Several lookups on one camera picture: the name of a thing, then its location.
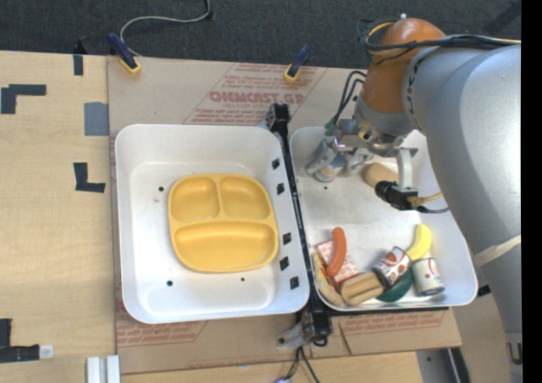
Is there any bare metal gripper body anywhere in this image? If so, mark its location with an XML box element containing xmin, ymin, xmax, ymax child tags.
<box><xmin>334</xmin><ymin>117</ymin><xmax>408</xmax><ymax>158</ymax></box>

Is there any small white and orange can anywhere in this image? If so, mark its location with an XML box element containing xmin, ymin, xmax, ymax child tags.
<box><xmin>313</xmin><ymin>165</ymin><xmax>340</xmax><ymax>184</ymax></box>

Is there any tan bread roll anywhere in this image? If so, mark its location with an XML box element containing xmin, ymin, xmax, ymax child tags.
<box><xmin>363</xmin><ymin>161</ymin><xmax>400</xmax><ymax>188</ymax></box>

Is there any white plastic tray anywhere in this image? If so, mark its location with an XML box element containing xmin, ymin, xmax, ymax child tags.
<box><xmin>289</xmin><ymin>125</ymin><xmax>479</xmax><ymax>312</ymax></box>
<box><xmin>113</xmin><ymin>123</ymin><xmax>312</xmax><ymax>325</ymax></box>

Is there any thin black and white rod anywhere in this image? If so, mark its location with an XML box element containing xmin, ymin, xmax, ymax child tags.
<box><xmin>277</xmin><ymin>126</ymin><xmax>325</xmax><ymax>315</ymax></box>

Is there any orange sausage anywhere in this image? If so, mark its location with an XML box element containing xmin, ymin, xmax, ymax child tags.
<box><xmin>324</xmin><ymin>226</ymin><xmax>348</xmax><ymax>279</ymax></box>

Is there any yellow banana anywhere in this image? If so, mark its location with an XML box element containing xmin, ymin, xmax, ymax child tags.
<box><xmin>405</xmin><ymin>223</ymin><xmax>434</xmax><ymax>263</ymax></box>

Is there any brown cardboard board, red print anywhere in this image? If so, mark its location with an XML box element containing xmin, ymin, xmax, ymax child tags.
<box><xmin>106</xmin><ymin>54</ymin><xmax>463</xmax><ymax>375</ymax></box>

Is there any red and white carton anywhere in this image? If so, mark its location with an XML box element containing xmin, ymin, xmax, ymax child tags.
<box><xmin>316</xmin><ymin>240</ymin><xmax>362</xmax><ymax>286</ymax></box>

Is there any red and white can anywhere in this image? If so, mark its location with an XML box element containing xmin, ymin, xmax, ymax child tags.
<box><xmin>371</xmin><ymin>245</ymin><xmax>412</xmax><ymax>287</ymax></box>

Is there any yellow divided plate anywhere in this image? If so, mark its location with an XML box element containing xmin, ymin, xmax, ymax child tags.
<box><xmin>167</xmin><ymin>173</ymin><xmax>280</xmax><ymax>275</ymax></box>

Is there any tan hot dog bun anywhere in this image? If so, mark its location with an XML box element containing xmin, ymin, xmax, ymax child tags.
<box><xmin>340</xmin><ymin>270</ymin><xmax>386</xmax><ymax>307</ymax></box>

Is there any tan biscuit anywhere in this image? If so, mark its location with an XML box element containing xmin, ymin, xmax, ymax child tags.
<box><xmin>312</xmin><ymin>252</ymin><xmax>346</xmax><ymax>308</ymax></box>

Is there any white can with red label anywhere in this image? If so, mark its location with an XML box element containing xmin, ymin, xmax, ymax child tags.
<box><xmin>411</xmin><ymin>257</ymin><xmax>446</xmax><ymax>297</ymax></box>

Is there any green curved toy vegetable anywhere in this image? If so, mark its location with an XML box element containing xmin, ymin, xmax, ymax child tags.
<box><xmin>375</xmin><ymin>268</ymin><xmax>414</xmax><ymax>303</ymax></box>

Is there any black cylinder on white bracket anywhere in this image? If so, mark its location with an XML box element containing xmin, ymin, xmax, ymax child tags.
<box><xmin>373</xmin><ymin>146</ymin><xmax>421</xmax><ymax>211</ymax></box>

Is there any black block with thin wires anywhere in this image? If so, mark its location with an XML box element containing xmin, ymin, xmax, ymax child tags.
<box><xmin>265</xmin><ymin>103</ymin><xmax>293</xmax><ymax>133</ymax></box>
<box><xmin>296</xmin><ymin>308</ymin><xmax>334</xmax><ymax>341</ymax></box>

